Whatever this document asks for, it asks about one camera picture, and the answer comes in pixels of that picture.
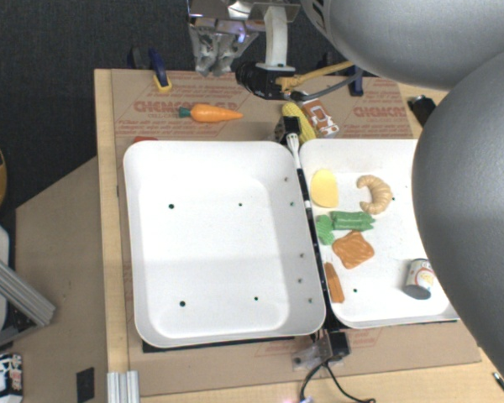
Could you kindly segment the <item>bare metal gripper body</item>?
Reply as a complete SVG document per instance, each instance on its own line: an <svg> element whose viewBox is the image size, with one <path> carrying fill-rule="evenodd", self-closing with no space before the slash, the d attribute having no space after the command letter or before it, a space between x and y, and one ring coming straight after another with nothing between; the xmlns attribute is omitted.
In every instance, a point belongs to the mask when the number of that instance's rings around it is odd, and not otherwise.
<svg viewBox="0 0 504 403"><path fill-rule="evenodd" d="M269 12L285 12L292 21L298 6L289 0L188 0L188 17L192 26L209 34L232 34L244 41L254 29L265 26Z"/></svg>

